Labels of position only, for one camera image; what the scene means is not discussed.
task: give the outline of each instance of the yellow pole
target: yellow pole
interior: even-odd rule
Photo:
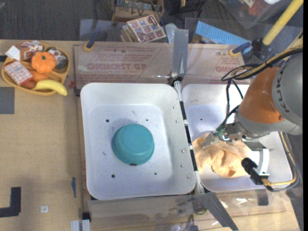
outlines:
[[[263,38],[262,42],[265,45],[270,45],[276,36],[280,33],[283,27],[288,23],[300,6],[304,3],[304,0],[293,0],[288,8],[282,13],[278,21],[273,25],[267,35]]]

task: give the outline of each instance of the orange pumpkin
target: orange pumpkin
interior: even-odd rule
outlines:
[[[56,67],[56,60],[49,52],[37,52],[31,59],[31,66],[40,74],[50,73]]]

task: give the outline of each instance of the cardboard sheet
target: cardboard sheet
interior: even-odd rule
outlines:
[[[221,83],[220,79],[244,64],[241,56],[231,57],[235,45],[189,44],[188,83]],[[74,47],[76,89],[91,82],[167,83],[172,69],[173,44],[104,42],[92,51]]]

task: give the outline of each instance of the tan cloth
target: tan cloth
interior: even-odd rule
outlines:
[[[201,144],[206,141],[208,135],[209,133],[203,134],[192,144],[199,171],[203,172],[206,165],[210,164],[215,173],[225,178],[247,175],[241,161],[247,157],[250,149],[241,141],[233,143],[219,141],[215,145],[202,148]]]

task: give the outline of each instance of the food box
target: food box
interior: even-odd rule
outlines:
[[[128,21],[127,24],[135,42],[165,42],[167,39],[164,29],[152,15]]]
[[[27,70],[20,61],[11,62],[4,67],[4,72],[14,80],[14,82],[21,86],[27,81],[32,80],[33,75]]]
[[[10,47],[6,55],[18,61],[27,61],[38,51],[43,51],[43,45],[40,42],[37,40],[25,40]]]

